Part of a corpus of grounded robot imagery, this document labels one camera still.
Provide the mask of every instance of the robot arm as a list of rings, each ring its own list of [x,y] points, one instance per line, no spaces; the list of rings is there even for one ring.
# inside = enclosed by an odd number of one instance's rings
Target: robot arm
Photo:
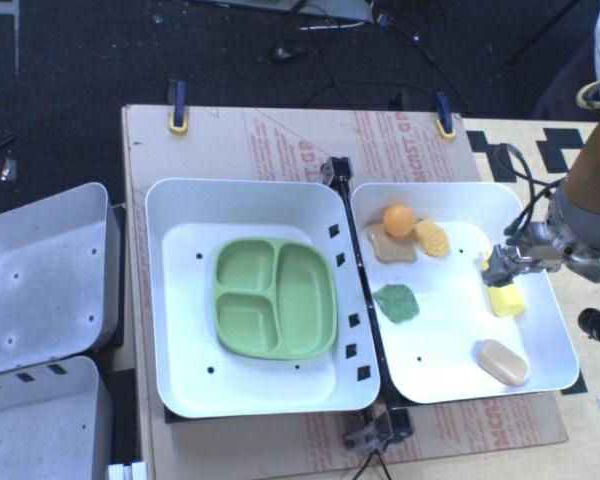
[[[511,245],[496,245],[482,277],[502,287],[520,274],[562,265],[600,283],[600,122],[551,196],[543,222],[531,222]]]

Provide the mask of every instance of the orange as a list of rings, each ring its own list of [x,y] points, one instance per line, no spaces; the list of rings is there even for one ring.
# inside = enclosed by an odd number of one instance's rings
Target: orange
[[[411,233],[415,224],[413,212],[403,204],[389,206],[382,216],[382,225],[388,235],[402,238]]]

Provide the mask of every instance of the dark background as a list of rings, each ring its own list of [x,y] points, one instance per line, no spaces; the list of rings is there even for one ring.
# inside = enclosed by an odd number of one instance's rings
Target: dark background
[[[17,70],[14,17],[0,15],[0,138],[15,134],[0,174],[17,162],[15,179],[0,180],[0,213],[89,181],[123,202],[121,109],[165,103],[169,79],[187,82],[189,105],[379,110],[402,92],[407,109],[433,111],[443,91],[465,117],[531,119],[591,37],[600,0],[580,0],[507,62],[570,1],[377,0],[390,27],[306,32],[325,19],[280,26],[279,13],[178,0],[19,0]],[[285,37],[308,53],[275,66],[269,48]]]

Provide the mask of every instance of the white tray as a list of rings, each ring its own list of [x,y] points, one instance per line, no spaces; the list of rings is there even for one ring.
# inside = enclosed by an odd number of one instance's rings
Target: white tray
[[[147,194],[146,212],[158,391],[171,411],[187,418],[343,411],[375,400],[373,338],[344,205],[333,190],[317,183],[168,179]],[[258,359],[218,341],[215,253],[228,240],[254,236],[309,243],[329,260],[338,331],[326,353]]]
[[[394,203],[442,227],[450,253],[431,258],[419,249],[414,263],[377,261],[366,229]],[[403,396],[445,402],[557,390],[576,381],[578,359],[545,272],[515,279],[524,312],[499,318],[491,309],[479,265],[504,243],[503,229],[522,209],[511,190],[487,182],[367,184],[353,192],[352,209],[371,291],[405,284],[420,307],[399,324],[376,309],[391,379]],[[505,386],[476,364],[477,345],[487,338],[525,359],[529,374],[521,386]]]
[[[105,344],[120,227],[99,183],[0,214],[0,372]]]
[[[112,402],[86,357],[0,375],[0,479],[102,480]]]

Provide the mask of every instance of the green leaf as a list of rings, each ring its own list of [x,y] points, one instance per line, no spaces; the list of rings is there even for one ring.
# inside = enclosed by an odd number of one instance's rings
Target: green leaf
[[[388,284],[373,294],[382,312],[394,323],[410,320],[420,312],[410,288],[403,284]]]

